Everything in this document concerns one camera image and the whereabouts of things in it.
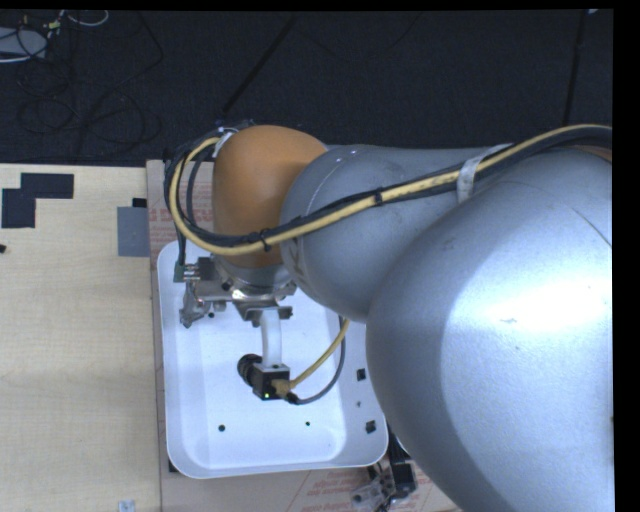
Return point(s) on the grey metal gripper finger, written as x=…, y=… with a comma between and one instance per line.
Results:
x=192, y=311

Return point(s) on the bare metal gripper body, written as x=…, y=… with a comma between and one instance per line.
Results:
x=220, y=291

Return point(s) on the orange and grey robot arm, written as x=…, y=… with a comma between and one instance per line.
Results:
x=450, y=310

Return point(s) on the white plastic tray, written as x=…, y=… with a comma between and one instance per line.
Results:
x=260, y=430

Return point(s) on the black cylinder on white bracket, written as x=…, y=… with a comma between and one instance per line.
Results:
x=270, y=375

